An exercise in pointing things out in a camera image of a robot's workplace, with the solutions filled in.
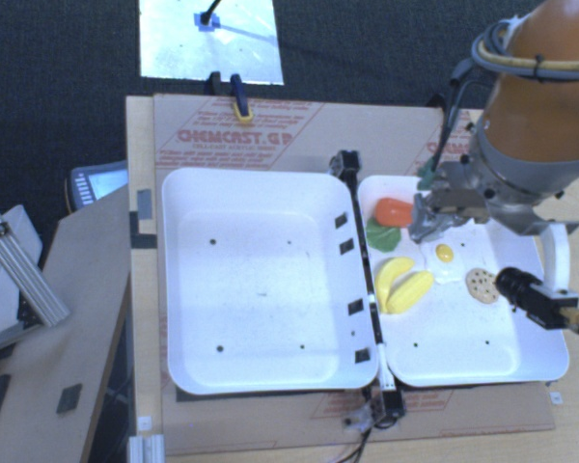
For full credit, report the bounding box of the orange toy carrot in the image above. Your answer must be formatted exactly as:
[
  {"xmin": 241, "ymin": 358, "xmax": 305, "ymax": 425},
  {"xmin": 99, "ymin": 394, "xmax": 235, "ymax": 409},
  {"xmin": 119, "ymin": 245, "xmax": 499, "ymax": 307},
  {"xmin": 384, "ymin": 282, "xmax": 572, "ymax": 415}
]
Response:
[{"xmin": 374, "ymin": 197, "xmax": 415, "ymax": 229}]

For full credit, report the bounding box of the black block with thin wires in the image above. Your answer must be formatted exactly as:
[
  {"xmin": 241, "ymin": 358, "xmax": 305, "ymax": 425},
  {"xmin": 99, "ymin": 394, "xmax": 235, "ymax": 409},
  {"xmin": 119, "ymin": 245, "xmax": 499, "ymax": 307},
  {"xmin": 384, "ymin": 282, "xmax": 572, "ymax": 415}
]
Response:
[
  {"xmin": 328, "ymin": 149, "xmax": 363, "ymax": 180},
  {"xmin": 364, "ymin": 386, "xmax": 407, "ymax": 429}
]

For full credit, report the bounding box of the yellow corn cob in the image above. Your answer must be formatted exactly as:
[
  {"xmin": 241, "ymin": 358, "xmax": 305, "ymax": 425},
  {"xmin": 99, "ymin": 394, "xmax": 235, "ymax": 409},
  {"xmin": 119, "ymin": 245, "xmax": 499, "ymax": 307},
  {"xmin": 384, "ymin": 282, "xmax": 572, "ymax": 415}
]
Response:
[{"xmin": 385, "ymin": 270, "xmax": 436, "ymax": 315}]

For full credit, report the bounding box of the thin black and white rod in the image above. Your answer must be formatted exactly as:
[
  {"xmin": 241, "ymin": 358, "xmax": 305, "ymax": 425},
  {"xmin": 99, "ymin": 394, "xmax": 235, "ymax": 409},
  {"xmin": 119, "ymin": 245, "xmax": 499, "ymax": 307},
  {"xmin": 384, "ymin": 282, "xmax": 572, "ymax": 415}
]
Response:
[{"xmin": 345, "ymin": 171, "xmax": 393, "ymax": 395}]

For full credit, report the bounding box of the white plastic tray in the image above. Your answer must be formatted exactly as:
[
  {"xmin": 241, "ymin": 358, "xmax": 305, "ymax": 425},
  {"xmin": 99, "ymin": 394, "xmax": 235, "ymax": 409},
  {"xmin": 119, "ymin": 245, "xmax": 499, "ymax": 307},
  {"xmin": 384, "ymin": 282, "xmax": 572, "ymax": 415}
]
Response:
[
  {"xmin": 357, "ymin": 175, "xmax": 571, "ymax": 389},
  {"xmin": 161, "ymin": 167, "xmax": 381, "ymax": 396}
]

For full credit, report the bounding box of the brown cardboard board red print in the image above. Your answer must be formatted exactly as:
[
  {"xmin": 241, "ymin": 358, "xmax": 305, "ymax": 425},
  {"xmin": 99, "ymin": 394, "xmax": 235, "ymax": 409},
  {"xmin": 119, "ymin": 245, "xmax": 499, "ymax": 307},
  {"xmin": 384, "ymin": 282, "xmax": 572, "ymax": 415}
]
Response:
[{"xmin": 152, "ymin": 93, "xmax": 557, "ymax": 456}]

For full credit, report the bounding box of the white fried egg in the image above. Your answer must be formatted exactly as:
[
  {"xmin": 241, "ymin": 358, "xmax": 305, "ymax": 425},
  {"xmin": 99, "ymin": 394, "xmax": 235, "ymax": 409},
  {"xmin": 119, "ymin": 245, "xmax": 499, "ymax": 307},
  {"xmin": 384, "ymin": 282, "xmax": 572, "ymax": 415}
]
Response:
[{"xmin": 420, "ymin": 239, "xmax": 468, "ymax": 286}]

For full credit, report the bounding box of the tan chocolate chip biscuit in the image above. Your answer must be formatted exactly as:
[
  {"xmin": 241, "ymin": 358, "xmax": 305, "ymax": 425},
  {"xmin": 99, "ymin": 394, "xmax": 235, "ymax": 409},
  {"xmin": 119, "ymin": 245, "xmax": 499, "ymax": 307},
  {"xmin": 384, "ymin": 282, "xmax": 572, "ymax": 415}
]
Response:
[{"xmin": 464, "ymin": 267, "xmax": 501, "ymax": 306}]

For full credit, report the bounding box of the green toy leaf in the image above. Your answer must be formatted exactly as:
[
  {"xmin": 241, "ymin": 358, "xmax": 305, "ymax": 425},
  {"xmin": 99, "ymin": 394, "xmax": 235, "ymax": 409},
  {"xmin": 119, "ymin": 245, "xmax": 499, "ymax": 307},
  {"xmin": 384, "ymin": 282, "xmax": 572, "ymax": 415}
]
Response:
[{"xmin": 365, "ymin": 219, "xmax": 402, "ymax": 254}]

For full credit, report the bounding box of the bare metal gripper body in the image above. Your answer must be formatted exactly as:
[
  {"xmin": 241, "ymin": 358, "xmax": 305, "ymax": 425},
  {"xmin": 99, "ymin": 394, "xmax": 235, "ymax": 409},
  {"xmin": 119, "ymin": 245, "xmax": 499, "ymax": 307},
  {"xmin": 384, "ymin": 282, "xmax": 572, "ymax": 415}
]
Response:
[{"xmin": 427, "ymin": 161, "xmax": 494, "ymax": 226}]

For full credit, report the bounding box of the yellow banana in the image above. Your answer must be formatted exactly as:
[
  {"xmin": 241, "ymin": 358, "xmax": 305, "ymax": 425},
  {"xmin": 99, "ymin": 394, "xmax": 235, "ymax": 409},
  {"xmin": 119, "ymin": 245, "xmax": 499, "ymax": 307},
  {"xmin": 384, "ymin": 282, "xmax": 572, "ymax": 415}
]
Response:
[{"xmin": 374, "ymin": 256, "xmax": 417, "ymax": 314}]

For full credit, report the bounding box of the black cylinder on white bracket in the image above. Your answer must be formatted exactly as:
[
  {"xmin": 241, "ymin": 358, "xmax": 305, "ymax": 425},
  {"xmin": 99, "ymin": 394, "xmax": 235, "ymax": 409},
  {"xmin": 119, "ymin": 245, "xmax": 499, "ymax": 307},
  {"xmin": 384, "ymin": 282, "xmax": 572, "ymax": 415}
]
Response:
[{"xmin": 494, "ymin": 219, "xmax": 579, "ymax": 331}]

